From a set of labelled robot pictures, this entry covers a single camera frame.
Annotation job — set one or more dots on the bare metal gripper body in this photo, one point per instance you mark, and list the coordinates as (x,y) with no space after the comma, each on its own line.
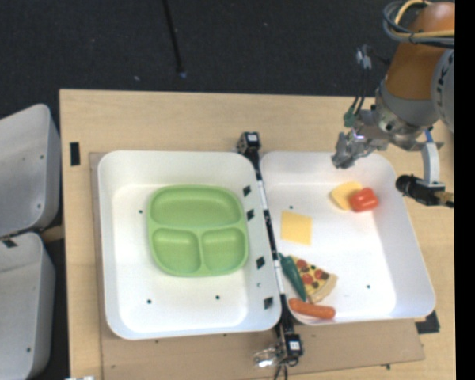
(380,131)

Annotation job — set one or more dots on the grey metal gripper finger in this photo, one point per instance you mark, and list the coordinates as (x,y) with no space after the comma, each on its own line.
(339,160)
(357,154)

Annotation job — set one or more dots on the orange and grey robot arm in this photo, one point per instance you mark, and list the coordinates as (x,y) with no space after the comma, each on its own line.
(417,73)

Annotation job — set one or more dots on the thick yellow cheese block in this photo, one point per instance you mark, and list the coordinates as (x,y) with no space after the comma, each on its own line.
(341,196)

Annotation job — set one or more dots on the red bell pepper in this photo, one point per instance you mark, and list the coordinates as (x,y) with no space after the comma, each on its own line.
(364,200)

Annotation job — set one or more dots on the flat yellow cheese slice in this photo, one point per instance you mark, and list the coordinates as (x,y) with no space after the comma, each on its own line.
(296,229)

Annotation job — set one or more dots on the thin black and white rod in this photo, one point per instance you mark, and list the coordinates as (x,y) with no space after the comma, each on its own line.
(267,216)

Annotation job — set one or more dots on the white plastic tray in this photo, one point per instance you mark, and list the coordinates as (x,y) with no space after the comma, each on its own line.
(360,259)
(190,315)

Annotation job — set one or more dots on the pizza slice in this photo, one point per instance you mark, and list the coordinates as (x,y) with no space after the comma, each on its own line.
(316,281)

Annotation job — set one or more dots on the green chili pepper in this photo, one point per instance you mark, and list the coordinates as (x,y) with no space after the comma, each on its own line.
(293,274)

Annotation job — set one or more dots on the orange sausage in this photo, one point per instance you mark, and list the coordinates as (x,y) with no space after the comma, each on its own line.
(312,310)

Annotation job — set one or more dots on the green divided plate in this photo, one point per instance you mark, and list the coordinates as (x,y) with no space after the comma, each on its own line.
(196,228)

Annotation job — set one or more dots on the black cylinder on white bracket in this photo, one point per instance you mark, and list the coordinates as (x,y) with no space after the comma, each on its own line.
(417,189)

